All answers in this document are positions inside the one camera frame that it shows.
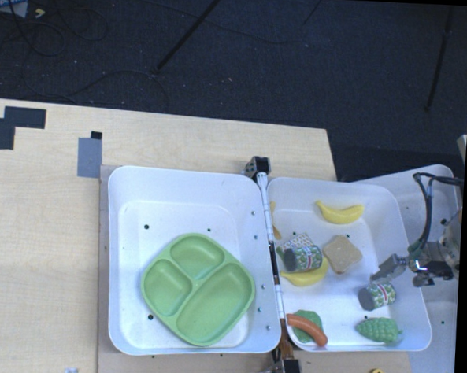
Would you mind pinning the green patterned can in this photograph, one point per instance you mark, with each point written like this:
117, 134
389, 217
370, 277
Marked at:
306, 260
299, 241
380, 294

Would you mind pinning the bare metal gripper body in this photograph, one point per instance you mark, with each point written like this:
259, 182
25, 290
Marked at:
434, 251

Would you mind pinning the tan bread slice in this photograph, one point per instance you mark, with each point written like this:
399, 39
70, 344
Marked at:
341, 253

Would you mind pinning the green grapes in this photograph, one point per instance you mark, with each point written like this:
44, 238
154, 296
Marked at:
378, 329

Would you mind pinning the white plastic tray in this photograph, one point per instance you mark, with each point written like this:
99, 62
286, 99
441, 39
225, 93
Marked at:
185, 194
341, 298

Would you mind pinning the orange sausage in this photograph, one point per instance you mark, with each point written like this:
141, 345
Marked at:
311, 330

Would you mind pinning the yellow banana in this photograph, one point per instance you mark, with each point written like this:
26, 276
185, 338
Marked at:
307, 277
340, 214

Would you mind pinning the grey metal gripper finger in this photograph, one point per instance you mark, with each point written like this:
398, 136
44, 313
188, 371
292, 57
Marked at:
392, 266

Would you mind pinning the green divided plate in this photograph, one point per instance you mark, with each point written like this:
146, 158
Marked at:
210, 302

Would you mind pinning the green lettuce leaf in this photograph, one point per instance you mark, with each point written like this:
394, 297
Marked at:
308, 317

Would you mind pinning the thin black and white rod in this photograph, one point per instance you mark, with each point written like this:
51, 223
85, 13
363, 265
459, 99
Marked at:
267, 207

